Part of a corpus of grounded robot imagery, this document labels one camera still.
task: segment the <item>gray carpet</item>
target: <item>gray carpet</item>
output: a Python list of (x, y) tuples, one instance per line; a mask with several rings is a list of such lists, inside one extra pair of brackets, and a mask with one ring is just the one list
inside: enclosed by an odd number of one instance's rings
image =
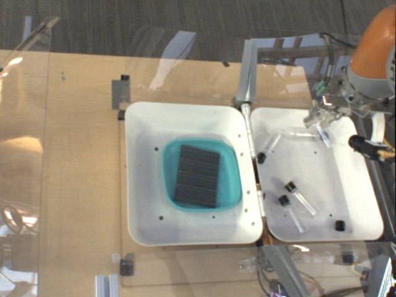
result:
[[(343, 0), (348, 34), (360, 35), (396, 0)], [(199, 32), (198, 58), (238, 53), (250, 37), (345, 33), (340, 0), (0, 0), (0, 48), (22, 39), (25, 16), (61, 21), (52, 51), (161, 56), (178, 30)]]

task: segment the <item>small black object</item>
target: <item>small black object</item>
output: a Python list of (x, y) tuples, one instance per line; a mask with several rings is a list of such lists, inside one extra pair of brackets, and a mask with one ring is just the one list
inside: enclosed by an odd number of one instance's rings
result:
[(121, 80), (111, 81), (111, 108), (119, 110), (119, 104), (131, 102), (131, 81), (129, 76), (122, 75)]
[(258, 248), (261, 248), (262, 246), (264, 246), (264, 243), (263, 243), (262, 239), (258, 239), (258, 240), (256, 241), (256, 246), (257, 246)]
[(285, 188), (286, 188), (286, 190), (287, 190), (288, 192), (293, 192), (293, 191), (296, 191), (296, 190), (297, 190), (297, 187), (296, 187), (296, 185), (294, 184), (293, 181), (289, 181), (289, 182), (285, 185)]
[(128, 254), (119, 261), (120, 276), (133, 276), (135, 272), (133, 254)]
[(385, 145), (377, 145), (370, 141), (367, 141), (363, 136), (351, 136), (349, 138), (349, 146), (353, 148), (353, 150), (359, 152), (364, 157), (368, 158), (369, 160), (378, 160), (379, 150), (386, 150)]
[(335, 222), (335, 229), (337, 231), (345, 231), (345, 222), (343, 220), (337, 220)]
[(289, 200), (288, 196), (286, 196), (286, 195), (279, 197), (278, 200), (283, 207), (290, 205), (290, 200)]
[(257, 162), (258, 164), (263, 164), (265, 162), (265, 159), (267, 158), (266, 154), (260, 152), (257, 154)]
[(118, 121), (125, 120), (125, 110), (118, 111)]
[(215, 208), (220, 154), (182, 145), (174, 201)]
[(355, 263), (355, 257), (353, 255), (353, 252), (342, 252), (341, 260), (344, 264), (352, 265), (353, 263)]
[(386, 294), (386, 297), (396, 297), (396, 284), (390, 287), (390, 290)]

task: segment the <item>black sponge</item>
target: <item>black sponge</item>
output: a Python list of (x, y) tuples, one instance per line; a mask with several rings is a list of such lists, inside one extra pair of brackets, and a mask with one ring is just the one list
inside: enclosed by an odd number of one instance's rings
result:
[(220, 154), (182, 145), (174, 201), (216, 207)]

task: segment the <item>teal bowl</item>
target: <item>teal bowl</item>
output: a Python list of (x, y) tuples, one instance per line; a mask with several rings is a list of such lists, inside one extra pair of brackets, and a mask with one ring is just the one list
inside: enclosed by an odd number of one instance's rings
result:
[[(220, 154), (215, 208), (184, 204), (173, 200), (178, 175), (180, 148), (182, 145)], [(232, 208), (241, 200), (241, 179), (239, 177), (236, 157), (233, 149), (222, 141), (197, 138), (173, 140), (162, 151), (161, 165), (166, 198), (173, 207), (179, 210), (215, 212)]]

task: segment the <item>cable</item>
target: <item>cable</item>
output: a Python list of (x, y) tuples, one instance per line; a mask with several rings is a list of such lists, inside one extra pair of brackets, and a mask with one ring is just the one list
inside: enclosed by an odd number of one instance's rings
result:
[(170, 69), (173, 68), (175, 62), (184, 54), (185, 51), (188, 50), (188, 48), (191, 46), (191, 44), (193, 44), (195, 42), (195, 40), (197, 39), (197, 34), (194, 35), (194, 37), (192, 38), (192, 40), (187, 44), (187, 46), (182, 50), (182, 52), (180, 53), (180, 55), (174, 60), (172, 66)]
[(353, 288), (345, 288), (343, 290), (336, 290), (327, 295), (322, 295), (321, 297), (344, 297), (349, 294), (355, 293), (359, 290), (363, 290), (363, 287), (353, 287)]
[(304, 273), (304, 272), (302, 272), (300, 270), (298, 270), (298, 272), (300, 274), (303, 274), (305, 277), (308, 277), (310, 280), (312, 280), (315, 283), (315, 286), (316, 286), (316, 288), (319, 291), (319, 294), (321, 296), (326, 296), (326, 294), (324, 293), (324, 289), (323, 289), (322, 285), (314, 277), (312, 277), (312, 276), (308, 275), (307, 273)]
[(341, 13), (342, 13), (342, 22), (344, 24), (344, 31), (345, 31), (345, 35), (348, 35), (348, 31), (347, 31), (347, 20), (345, 18), (345, 9), (344, 9), (344, 1), (340, 0), (340, 4), (341, 4)]
[(392, 144), (390, 144), (388, 142), (388, 140), (386, 138), (384, 138), (384, 144), (388, 147), (389, 150), (391, 150), (392, 152), (395, 151), (395, 148), (392, 146)]
[(385, 151), (385, 150), (379, 150), (377, 151), (377, 153), (383, 159), (393, 158), (396, 156), (395, 152)]
[(320, 34), (322, 34), (322, 35), (327, 35), (327, 36), (328, 36), (329, 38), (331, 38), (334, 42), (337, 42), (337, 43), (339, 43), (339, 44), (345, 45), (345, 46), (347, 46), (347, 47), (349, 47), (349, 48), (356, 48), (356, 47), (358, 47), (357, 45), (352, 44), (352, 43), (349, 43), (349, 42), (347, 42), (347, 41), (339, 40), (338, 38), (336, 38), (334, 35), (332, 35), (332, 34), (330, 34), (330, 33), (321, 32)]
[(329, 37), (324, 34), (319, 34), (321, 38), (323, 38), (327, 50), (329, 52), (329, 60), (327, 62), (327, 67), (326, 67), (326, 72), (324, 78), (316, 85), (316, 95), (317, 96), (322, 96), (326, 88), (330, 82), (331, 77), (333, 76), (334, 73), (334, 51), (333, 51), (333, 44), (331, 44)]
[(260, 271), (257, 270), (257, 279), (259, 280), (259, 285), (261, 287), (261, 290), (267, 295), (269, 296), (269, 292), (264, 288), (262, 282), (261, 282), (261, 278), (260, 278)]

